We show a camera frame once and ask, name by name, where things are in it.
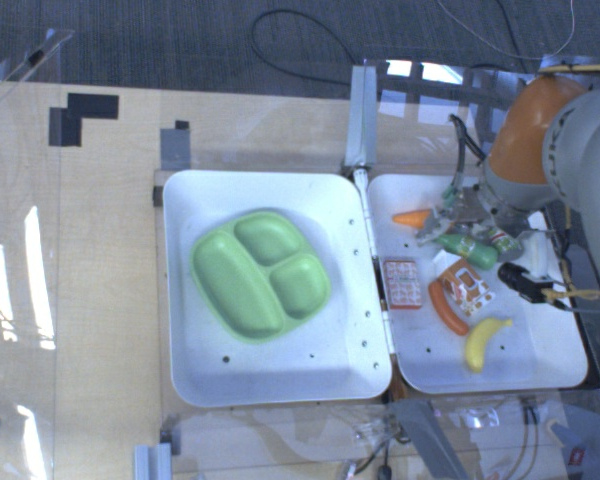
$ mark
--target yellow banana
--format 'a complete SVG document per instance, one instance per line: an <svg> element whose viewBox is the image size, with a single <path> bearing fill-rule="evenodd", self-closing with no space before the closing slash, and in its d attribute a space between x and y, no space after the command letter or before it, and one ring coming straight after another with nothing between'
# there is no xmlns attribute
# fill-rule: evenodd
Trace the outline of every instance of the yellow banana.
<svg viewBox="0 0 600 480"><path fill-rule="evenodd" d="M464 346L464 357L471 371L480 373L484 368L484 350L491 337L503 327L513 324L511 318L499 320L497 318L485 318L478 323L467 336Z"/></svg>

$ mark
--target hot dog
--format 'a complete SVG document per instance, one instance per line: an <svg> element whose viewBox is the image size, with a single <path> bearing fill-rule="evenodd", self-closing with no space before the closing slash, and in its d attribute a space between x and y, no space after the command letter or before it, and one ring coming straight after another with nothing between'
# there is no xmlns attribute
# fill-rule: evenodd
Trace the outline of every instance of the hot dog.
<svg viewBox="0 0 600 480"><path fill-rule="evenodd" d="M469 326L449 306L442 283L438 279L429 284L429 297L436 313L449 329L459 336L465 336L469 332Z"/></svg>

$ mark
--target green divided tray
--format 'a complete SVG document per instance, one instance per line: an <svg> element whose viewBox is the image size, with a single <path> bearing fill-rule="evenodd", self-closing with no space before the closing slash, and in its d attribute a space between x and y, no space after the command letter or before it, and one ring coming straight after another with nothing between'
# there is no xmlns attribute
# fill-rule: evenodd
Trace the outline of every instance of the green divided tray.
<svg viewBox="0 0 600 480"><path fill-rule="evenodd" d="M191 276L236 338L263 343L318 313L331 283L300 230L282 215L257 211L208 232L191 249Z"/></svg>

